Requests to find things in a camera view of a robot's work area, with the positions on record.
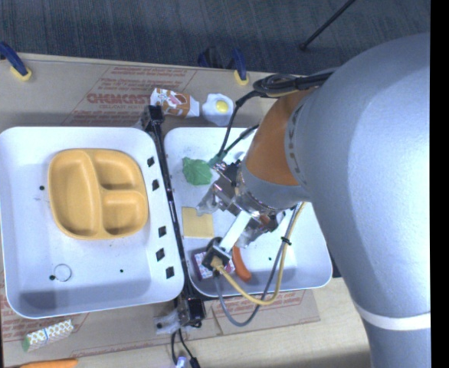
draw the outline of tan square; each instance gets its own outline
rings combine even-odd
[[[214,237],[215,229],[212,224],[212,215],[197,215],[193,207],[182,207],[182,224],[185,237]]]

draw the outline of yellow plate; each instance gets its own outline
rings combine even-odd
[[[108,149],[67,149],[49,165],[56,225],[73,238],[120,238],[148,220],[148,196],[136,161]]]

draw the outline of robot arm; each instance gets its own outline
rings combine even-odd
[[[236,174],[260,214],[312,202],[376,367],[431,365],[429,41],[380,45],[280,98]]]

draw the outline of yellow circle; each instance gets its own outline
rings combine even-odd
[[[219,113],[226,113],[228,112],[228,104],[223,100],[216,101],[216,110]]]

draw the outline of cardboard sheet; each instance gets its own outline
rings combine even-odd
[[[9,63],[0,61],[0,133],[17,126],[131,127],[137,125],[143,107],[155,87],[192,95],[201,104],[207,94],[219,92],[238,99],[251,90],[251,84],[265,76],[250,73],[250,84],[243,87],[232,71],[195,67],[167,67],[122,61],[20,54],[32,70],[32,78],[21,82],[9,71]],[[271,100],[253,99],[236,119],[237,127],[256,124]],[[166,132],[181,125],[212,126],[199,118],[167,118]],[[172,302],[119,310],[105,310],[69,317],[28,320],[19,317],[8,305],[2,263],[0,236],[0,298],[3,354],[5,367],[35,360],[82,357],[121,350],[133,350],[169,343],[169,334],[156,335],[153,318],[173,309]],[[228,306],[237,320],[246,318],[253,307],[242,298],[233,298]],[[238,332],[290,326],[318,321],[319,315],[311,291],[280,294],[277,302],[264,307],[248,327],[232,326],[217,301],[206,302],[208,317],[201,329],[186,336],[201,339]],[[26,353],[21,347],[24,336],[64,319],[71,319],[72,334],[59,342]]]

